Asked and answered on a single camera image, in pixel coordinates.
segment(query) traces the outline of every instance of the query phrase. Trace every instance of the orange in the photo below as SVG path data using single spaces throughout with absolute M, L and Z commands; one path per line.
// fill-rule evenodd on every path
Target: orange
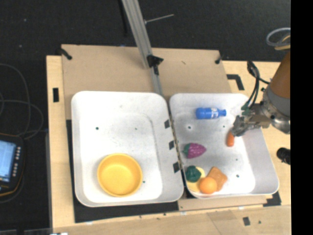
M 204 194 L 212 194 L 217 191 L 217 182 L 212 177 L 202 178 L 199 184 L 199 189 Z

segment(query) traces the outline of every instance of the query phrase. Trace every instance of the black bracket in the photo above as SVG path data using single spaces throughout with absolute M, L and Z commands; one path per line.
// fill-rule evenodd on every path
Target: black bracket
M 164 59 L 153 55 L 147 56 L 147 61 L 150 68 L 153 68 L 155 75 L 159 75 L 157 66 L 162 63 Z

